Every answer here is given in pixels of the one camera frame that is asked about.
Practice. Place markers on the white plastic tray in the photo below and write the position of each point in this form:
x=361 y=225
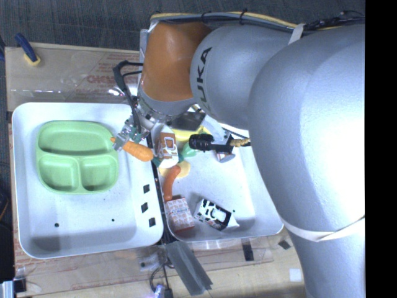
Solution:
x=80 y=222
x=248 y=185

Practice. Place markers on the orange toy sausage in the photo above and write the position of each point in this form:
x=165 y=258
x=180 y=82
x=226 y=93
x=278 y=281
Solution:
x=170 y=182

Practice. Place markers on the orange and white carton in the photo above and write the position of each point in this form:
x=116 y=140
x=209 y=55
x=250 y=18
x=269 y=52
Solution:
x=180 y=214

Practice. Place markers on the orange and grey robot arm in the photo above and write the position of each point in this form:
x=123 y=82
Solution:
x=279 y=110

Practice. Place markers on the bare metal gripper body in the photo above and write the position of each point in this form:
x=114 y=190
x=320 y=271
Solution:
x=148 y=121

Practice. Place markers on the small white and red carton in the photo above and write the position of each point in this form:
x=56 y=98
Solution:
x=225 y=157

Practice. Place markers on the black cylinder on white bracket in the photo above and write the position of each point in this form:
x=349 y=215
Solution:
x=201 y=142

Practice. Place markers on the green divided plate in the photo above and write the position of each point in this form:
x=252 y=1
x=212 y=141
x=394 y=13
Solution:
x=74 y=141

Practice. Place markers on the green toy food piece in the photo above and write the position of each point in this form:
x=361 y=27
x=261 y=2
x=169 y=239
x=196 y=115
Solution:
x=188 y=152

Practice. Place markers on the yellow banana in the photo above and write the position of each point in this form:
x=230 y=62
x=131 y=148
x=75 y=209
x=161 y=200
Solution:
x=183 y=135

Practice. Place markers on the brown and white carton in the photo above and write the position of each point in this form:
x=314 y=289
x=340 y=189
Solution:
x=167 y=144

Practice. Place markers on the orange toy carrot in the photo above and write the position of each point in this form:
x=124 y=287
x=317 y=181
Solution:
x=139 y=151

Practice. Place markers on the pale yellow round toy food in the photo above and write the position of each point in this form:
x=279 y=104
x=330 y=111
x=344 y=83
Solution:
x=185 y=170

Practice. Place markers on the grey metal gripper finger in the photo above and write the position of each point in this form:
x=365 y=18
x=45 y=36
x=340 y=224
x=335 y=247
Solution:
x=121 y=141

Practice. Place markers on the black and white carton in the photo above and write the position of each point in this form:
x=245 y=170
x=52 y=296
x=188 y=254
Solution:
x=214 y=214

